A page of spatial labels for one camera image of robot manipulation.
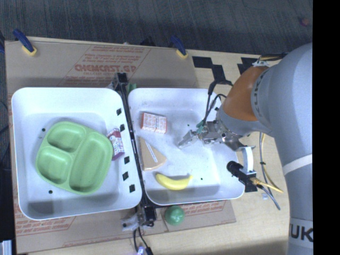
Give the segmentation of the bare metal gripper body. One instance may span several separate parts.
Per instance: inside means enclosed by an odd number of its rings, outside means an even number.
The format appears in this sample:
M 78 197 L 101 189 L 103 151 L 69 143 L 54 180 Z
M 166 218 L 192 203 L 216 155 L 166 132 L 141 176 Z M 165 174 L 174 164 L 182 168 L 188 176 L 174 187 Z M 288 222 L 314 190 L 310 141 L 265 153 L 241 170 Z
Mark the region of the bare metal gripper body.
M 242 136 L 233 133 L 219 120 L 200 122 L 197 131 L 199 139 L 204 144 L 223 143 L 233 151 L 238 151 L 245 147 L 240 142 Z

